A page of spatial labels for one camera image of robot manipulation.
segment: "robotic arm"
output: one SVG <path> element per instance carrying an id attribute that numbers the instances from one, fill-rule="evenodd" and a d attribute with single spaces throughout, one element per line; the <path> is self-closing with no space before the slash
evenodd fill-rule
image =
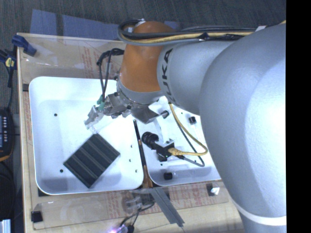
<path id="1" fill-rule="evenodd" d="M 159 22 L 121 25 L 128 43 L 117 93 L 104 114 L 148 123 L 148 106 L 166 96 L 201 116 L 214 164 L 246 232 L 286 232 L 286 23 L 250 29 L 175 32 Z"/>

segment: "white stripe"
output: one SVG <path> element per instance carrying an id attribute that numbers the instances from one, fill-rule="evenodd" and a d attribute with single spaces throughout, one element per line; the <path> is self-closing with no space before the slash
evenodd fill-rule
<path id="1" fill-rule="evenodd" d="M 244 215 L 249 220 L 252 220 L 255 223 L 269 225 L 269 226 L 287 225 L 286 216 L 265 217 L 265 216 L 254 215 L 254 214 L 251 214 L 248 211 L 244 210 L 242 207 L 240 207 L 232 198 L 231 198 L 231 200 L 232 200 L 233 204 L 237 207 L 238 211 L 241 212 L 242 215 Z"/>

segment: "gray carpet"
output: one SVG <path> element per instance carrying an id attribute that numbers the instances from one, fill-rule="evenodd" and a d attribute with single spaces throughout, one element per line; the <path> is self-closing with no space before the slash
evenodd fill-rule
<path id="1" fill-rule="evenodd" d="M 114 24 L 127 19 L 144 18 L 176 21 L 191 26 L 255 27 L 277 24 L 286 19 L 286 0 L 0 0 L 0 8 L 2 50 L 12 49 L 11 39 L 14 34 L 29 33 L 31 24 L 40 24 L 40 20 L 32 21 L 33 10 Z M 16 73 L 13 81 L 11 112 L 18 113 Z M 7 88 L 7 72 L 2 64 L 0 91 L 0 107 L 5 107 L 10 90 Z M 11 161 L 9 159 L 6 163 L 12 166 Z"/>

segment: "white ring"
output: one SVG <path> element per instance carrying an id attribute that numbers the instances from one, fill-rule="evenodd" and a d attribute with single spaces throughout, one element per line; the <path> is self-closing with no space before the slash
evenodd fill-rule
<path id="1" fill-rule="evenodd" d="M 249 213 L 248 211 L 244 210 L 240 207 L 232 198 L 233 204 L 237 207 L 238 211 L 241 212 L 242 215 L 247 217 L 249 220 L 252 220 L 255 223 L 269 225 L 269 226 L 284 226 L 287 225 L 286 216 L 279 216 L 279 217 L 265 217 L 265 216 L 258 216 Z"/>

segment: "wooden table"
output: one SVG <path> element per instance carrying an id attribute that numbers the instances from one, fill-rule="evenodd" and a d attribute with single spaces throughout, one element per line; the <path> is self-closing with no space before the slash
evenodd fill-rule
<path id="1" fill-rule="evenodd" d="M 81 39 L 19 33 L 36 49 L 35 57 L 17 50 L 18 99 L 20 114 L 22 189 L 25 232 L 68 233 L 108 232 L 128 215 L 122 209 L 127 191 L 95 194 L 39 196 L 35 182 L 34 150 L 28 84 L 38 76 L 97 78 L 96 61 L 119 41 Z M 117 71 L 122 57 L 114 58 L 111 73 Z M 168 187 L 172 204 L 185 221 L 184 227 L 169 224 L 156 205 L 140 215 L 135 232 L 244 232 L 238 211 L 230 201 L 222 182 L 220 193 L 209 196 L 205 183 Z M 43 221 L 32 222 L 32 211 Z"/>

